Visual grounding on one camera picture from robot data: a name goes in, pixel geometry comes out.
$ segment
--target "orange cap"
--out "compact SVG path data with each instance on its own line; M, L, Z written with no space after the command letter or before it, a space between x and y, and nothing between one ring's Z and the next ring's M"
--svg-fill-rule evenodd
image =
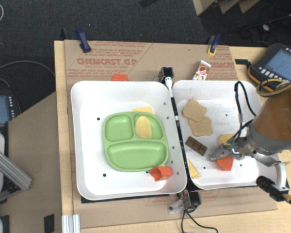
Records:
M116 73L111 78L111 81L129 81L128 77L123 73Z

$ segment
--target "black clip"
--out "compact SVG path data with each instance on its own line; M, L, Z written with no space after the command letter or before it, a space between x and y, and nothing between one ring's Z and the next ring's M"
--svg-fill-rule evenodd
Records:
M85 32L82 28L76 29L76 38L81 41L80 47L84 53L90 52L92 50L88 45Z

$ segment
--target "small carton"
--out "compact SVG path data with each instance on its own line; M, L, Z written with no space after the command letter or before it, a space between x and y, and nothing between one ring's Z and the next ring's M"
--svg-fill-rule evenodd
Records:
M206 61L201 60L192 80L205 80L209 73L211 65Z

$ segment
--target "yellow food piece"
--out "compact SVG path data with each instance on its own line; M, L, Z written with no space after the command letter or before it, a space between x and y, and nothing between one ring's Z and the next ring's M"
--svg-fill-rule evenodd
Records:
M148 113L153 114L152 108L150 106L135 108L135 109L132 109L132 111L134 111L134 112L148 112Z
M220 136L219 138L219 145L220 144L224 144L224 145L230 145L229 143L227 143L227 141L233 136L234 134L223 134Z
M135 123L136 135L142 139L152 138L151 123L148 118L141 116L137 119Z
M190 171L190 176L192 179L198 179L201 177L200 173L196 170L196 168L193 166L193 164L188 161L188 167L189 167L189 171Z

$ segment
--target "orange cube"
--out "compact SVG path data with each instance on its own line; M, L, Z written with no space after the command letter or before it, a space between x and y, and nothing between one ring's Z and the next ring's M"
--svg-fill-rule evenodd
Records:
M162 181L166 180L173 174L173 172L168 166L156 166L151 169L150 174L153 176L155 181Z

